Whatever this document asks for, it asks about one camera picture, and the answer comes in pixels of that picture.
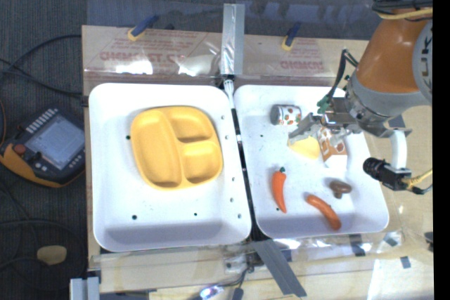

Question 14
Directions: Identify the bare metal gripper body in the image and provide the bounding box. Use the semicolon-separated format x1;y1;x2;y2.
321;96;374;135

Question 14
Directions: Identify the white can with red print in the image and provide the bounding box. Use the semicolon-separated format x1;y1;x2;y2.
269;104;303;126

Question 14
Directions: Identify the pale yellow wedge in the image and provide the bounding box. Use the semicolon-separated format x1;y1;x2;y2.
287;136;321;161

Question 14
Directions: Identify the white and orange carton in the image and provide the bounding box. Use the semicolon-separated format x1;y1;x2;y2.
317;128;349;169

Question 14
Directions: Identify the white plastic tray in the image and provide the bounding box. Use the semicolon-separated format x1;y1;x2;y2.
233;84;390;240
87;81;253;253

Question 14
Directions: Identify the brown mushroom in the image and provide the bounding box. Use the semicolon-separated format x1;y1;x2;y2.
329;180;353;200

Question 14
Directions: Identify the orange carrot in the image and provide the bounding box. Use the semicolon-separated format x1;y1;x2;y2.
271;166;288;214

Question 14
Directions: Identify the brown cardboard board red print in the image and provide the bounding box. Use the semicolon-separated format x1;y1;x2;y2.
81;25;391;259

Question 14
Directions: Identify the orange sausage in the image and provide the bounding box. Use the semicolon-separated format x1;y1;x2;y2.
304;194;342;232

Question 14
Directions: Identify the yellow divided plate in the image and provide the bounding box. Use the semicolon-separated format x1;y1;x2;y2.
129;105;225;191

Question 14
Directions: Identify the beige oval object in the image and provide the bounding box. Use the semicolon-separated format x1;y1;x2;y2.
36;244;68;266

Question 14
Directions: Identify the black cylinder on white bracket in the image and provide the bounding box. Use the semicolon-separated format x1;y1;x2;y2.
362;129;413;192

